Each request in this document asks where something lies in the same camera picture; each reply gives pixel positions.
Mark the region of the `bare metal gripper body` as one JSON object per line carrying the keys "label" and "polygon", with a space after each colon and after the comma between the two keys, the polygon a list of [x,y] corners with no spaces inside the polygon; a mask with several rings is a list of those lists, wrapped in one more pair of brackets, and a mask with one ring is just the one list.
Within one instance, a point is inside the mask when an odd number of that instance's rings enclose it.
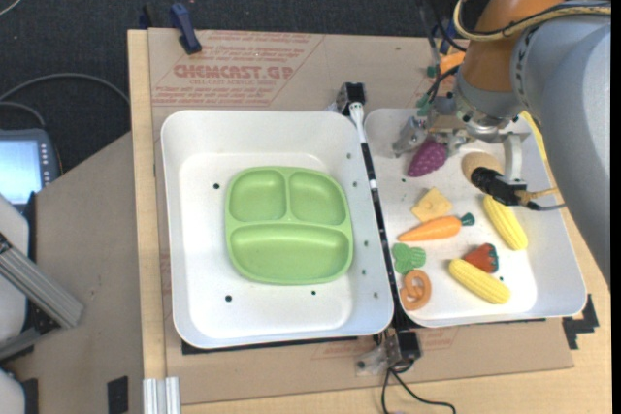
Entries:
{"label": "bare metal gripper body", "polygon": [[476,101],[451,95],[437,97],[431,104],[427,128],[436,134],[494,143],[511,120],[512,98],[507,95],[484,95]]}

